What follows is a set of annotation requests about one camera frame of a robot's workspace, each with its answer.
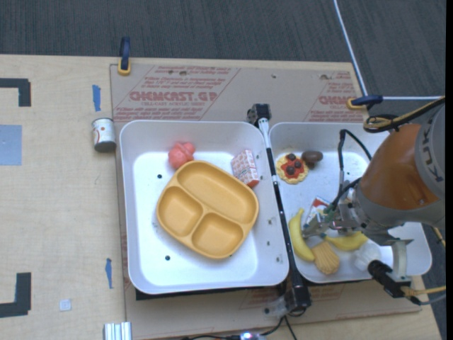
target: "can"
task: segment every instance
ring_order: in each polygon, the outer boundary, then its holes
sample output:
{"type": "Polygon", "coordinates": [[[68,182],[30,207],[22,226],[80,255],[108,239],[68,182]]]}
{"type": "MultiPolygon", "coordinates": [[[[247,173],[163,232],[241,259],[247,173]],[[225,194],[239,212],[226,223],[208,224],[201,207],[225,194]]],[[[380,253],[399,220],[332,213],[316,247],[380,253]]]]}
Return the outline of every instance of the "can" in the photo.
{"type": "Polygon", "coordinates": [[[111,118],[97,118],[93,126],[94,149],[97,152],[111,152],[116,149],[115,126],[111,118]]]}

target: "toy pizza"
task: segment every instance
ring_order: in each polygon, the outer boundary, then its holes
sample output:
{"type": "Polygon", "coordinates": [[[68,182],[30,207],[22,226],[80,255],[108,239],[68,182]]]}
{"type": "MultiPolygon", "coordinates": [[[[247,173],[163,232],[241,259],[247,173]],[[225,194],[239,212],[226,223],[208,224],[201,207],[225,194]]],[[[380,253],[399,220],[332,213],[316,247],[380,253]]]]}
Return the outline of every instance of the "toy pizza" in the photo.
{"type": "Polygon", "coordinates": [[[280,157],[275,170],[281,179],[290,184],[300,183],[309,173],[306,162],[293,153],[280,157]]]}

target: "yellow divided plate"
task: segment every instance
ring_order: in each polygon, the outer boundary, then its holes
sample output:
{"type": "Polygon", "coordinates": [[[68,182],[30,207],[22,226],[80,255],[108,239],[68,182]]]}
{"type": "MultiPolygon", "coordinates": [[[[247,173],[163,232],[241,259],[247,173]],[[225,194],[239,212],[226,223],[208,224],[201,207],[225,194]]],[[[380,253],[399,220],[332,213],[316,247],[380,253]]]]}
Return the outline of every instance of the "yellow divided plate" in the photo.
{"type": "Polygon", "coordinates": [[[242,181],[209,162],[182,165],[156,207],[161,226],[179,242],[213,259],[233,254],[258,216],[258,199],[242,181]]]}

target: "wooden table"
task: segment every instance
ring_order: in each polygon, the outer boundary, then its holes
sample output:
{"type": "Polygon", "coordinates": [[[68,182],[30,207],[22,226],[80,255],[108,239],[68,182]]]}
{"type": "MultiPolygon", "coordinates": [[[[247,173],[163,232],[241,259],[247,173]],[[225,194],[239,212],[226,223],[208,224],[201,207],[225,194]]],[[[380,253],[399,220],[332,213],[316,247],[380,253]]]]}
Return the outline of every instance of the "wooden table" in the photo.
{"type": "MultiPolygon", "coordinates": [[[[91,122],[99,116],[93,109],[93,85],[101,88],[102,113],[111,117],[111,64],[117,64],[116,57],[0,56],[0,78],[31,83],[31,107],[18,105],[17,89],[0,89],[0,128],[20,125],[22,150],[21,164],[0,165],[0,304],[15,301],[16,274],[31,273],[31,309],[27,315],[0,318],[2,339],[102,339],[105,323],[125,321],[115,155],[96,152],[91,132],[91,122]],[[105,270],[108,261],[111,286],[105,270]],[[70,300],[71,309],[61,310],[60,305],[67,303],[62,300],[70,300]]],[[[417,288],[423,286],[419,277],[414,281],[417,288]]],[[[168,318],[168,325],[174,321],[178,319],[168,318]]],[[[440,339],[429,306],[407,314],[292,328],[299,339],[440,339]]],[[[291,338],[286,326],[269,336],[291,338]]]]}

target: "gray carpet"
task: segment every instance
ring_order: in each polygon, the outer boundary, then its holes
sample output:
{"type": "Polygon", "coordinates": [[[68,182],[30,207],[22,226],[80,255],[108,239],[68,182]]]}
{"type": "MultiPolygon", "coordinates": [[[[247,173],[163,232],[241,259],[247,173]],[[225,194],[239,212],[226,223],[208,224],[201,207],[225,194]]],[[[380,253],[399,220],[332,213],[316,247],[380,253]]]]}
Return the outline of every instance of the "gray carpet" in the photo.
{"type": "MultiPolygon", "coordinates": [[[[445,94],[447,0],[337,2],[368,94],[445,94]]],[[[116,56],[125,35],[133,57],[352,62],[333,0],[0,0],[0,54],[116,56]]],[[[446,258],[426,232],[430,288],[445,284],[446,258]]],[[[432,306],[443,339],[446,306],[432,306]]]]}

